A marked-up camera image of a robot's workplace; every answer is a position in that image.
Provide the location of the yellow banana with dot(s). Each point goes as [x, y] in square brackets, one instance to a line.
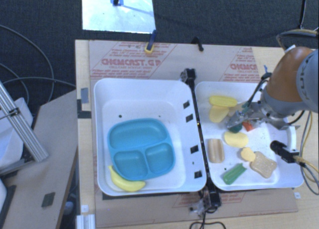
[124, 184]

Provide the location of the yellow oval toy food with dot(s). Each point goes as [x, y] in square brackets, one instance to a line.
[218, 114]

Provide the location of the orange toy carrot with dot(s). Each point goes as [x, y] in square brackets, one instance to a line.
[248, 126]

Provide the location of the dark green toy food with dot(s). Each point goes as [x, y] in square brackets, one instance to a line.
[235, 129]

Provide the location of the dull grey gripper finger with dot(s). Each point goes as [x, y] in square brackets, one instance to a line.
[234, 121]

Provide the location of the yellow potato-shaped toy food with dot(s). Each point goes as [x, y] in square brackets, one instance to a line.
[235, 139]

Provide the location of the black cylinder on white bracket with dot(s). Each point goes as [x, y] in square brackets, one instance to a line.
[282, 150]

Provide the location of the small yellow toy food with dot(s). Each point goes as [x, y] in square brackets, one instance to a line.
[248, 154]

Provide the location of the white plastic tray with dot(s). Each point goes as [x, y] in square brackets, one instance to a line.
[139, 98]
[261, 138]

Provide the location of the yellow corn cob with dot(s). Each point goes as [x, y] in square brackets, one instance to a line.
[223, 101]

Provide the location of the beige bread slice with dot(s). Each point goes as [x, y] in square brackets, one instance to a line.
[263, 164]

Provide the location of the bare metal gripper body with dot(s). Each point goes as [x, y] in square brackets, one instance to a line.
[259, 117]

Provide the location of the green pea pod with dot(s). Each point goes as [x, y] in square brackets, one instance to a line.
[234, 174]

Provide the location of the brown cardboard board red print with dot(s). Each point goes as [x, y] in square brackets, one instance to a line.
[139, 61]

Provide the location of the beige hot dog bun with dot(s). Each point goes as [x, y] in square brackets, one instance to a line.
[215, 150]

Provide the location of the thin black rod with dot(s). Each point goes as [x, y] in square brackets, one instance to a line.
[200, 133]

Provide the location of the blue divided plate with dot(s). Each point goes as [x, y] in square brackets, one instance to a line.
[139, 146]

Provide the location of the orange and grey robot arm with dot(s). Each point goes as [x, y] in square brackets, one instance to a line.
[286, 78]

